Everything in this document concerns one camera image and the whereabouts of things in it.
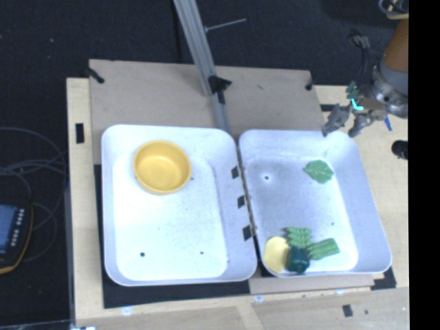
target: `dark green toy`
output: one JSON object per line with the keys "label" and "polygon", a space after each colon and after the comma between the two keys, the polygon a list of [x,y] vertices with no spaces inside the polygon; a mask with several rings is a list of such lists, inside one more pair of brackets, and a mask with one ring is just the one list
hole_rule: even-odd
{"label": "dark green toy", "polygon": [[310,260],[319,260],[340,252],[334,239],[311,242],[309,228],[286,228],[285,230],[287,244],[290,246],[286,268],[290,272],[303,273],[310,266]]}

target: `green toy leaf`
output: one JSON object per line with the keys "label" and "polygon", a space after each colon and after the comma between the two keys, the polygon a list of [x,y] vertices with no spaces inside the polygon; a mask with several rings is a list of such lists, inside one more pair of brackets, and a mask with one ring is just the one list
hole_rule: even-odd
{"label": "green toy leaf", "polygon": [[308,163],[303,170],[308,173],[312,179],[320,184],[324,184],[325,182],[329,181],[333,176],[333,171],[323,160],[314,160]]}

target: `wooden table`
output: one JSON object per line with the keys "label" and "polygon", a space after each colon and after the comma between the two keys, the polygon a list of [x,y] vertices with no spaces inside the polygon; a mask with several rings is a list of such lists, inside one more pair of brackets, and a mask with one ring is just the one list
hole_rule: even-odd
{"label": "wooden table", "polygon": [[[101,66],[101,71],[108,64],[91,61],[92,66]],[[179,90],[189,93],[200,92],[197,70],[193,65],[154,64],[154,63],[123,63],[114,67],[123,67],[128,73],[121,75],[124,79],[138,79],[137,69],[147,74],[154,74],[157,87],[166,93]],[[181,77],[174,77],[176,72]],[[219,76],[228,79],[240,74],[238,81],[245,80],[246,87],[238,85],[236,89],[226,91],[228,96],[249,85],[263,82],[263,74],[269,75],[264,80],[263,89],[282,89],[284,92],[295,91],[298,80],[307,82],[308,71],[288,71],[273,69],[244,69],[236,67],[218,67]],[[116,85],[107,78],[107,86]],[[96,196],[93,165],[99,160],[96,155],[96,138],[100,131],[94,120],[99,111],[92,109],[93,91],[96,81],[87,78],[67,79],[67,106],[69,123],[69,164],[71,183],[71,224],[73,236],[74,263],[74,300],[77,327],[95,326],[97,329],[406,329],[409,327],[409,277],[408,277],[408,162],[397,159],[391,152],[395,140],[407,140],[407,120],[390,118],[393,130],[389,131],[385,124],[375,123],[365,128],[361,135],[355,137],[361,159],[364,164],[368,182],[376,202],[377,210],[384,225],[388,242],[393,253],[392,270],[397,286],[395,288],[372,291],[369,280],[380,284],[383,274],[365,276],[365,283],[359,279],[342,283],[331,280],[325,283],[321,279],[316,285],[294,285],[294,289],[277,289],[273,293],[250,294],[244,296],[207,298],[203,300],[183,300],[175,302],[157,302],[146,305],[105,309],[102,298],[102,280],[100,264],[100,248],[98,240],[98,223],[96,218]],[[305,107],[309,118],[320,128],[325,122],[326,113],[317,119],[316,104],[345,105],[345,86],[315,86],[306,100]],[[256,109],[249,110],[249,115],[231,115],[231,125],[237,133],[246,127],[246,117],[255,114]],[[302,121],[307,118],[304,109],[295,110],[302,113]],[[352,119],[347,123],[348,131]],[[78,124],[83,127],[84,138],[78,141],[76,130]],[[282,120],[277,126],[287,126]]]}

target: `electronic device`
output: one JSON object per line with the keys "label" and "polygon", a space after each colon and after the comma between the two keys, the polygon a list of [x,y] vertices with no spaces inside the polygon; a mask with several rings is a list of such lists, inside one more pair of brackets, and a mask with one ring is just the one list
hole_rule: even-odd
{"label": "electronic device", "polygon": [[14,270],[28,246],[32,231],[32,204],[0,201],[0,274]]}

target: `tray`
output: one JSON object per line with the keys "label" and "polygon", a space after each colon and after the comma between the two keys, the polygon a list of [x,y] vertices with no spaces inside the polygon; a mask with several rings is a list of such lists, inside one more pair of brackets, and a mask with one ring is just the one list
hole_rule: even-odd
{"label": "tray", "polygon": [[[146,142],[185,150],[190,181],[156,195],[133,173]],[[104,265],[124,286],[243,281],[256,269],[237,147],[219,129],[118,124],[102,136]]]}
{"label": "tray", "polygon": [[[285,236],[286,227],[309,228],[313,241],[334,238],[340,253],[312,261],[306,275],[380,273],[391,251],[355,141],[335,131],[249,130],[239,139],[258,248]],[[323,160],[334,172],[321,184],[303,170]],[[295,272],[273,272],[296,276]]]}

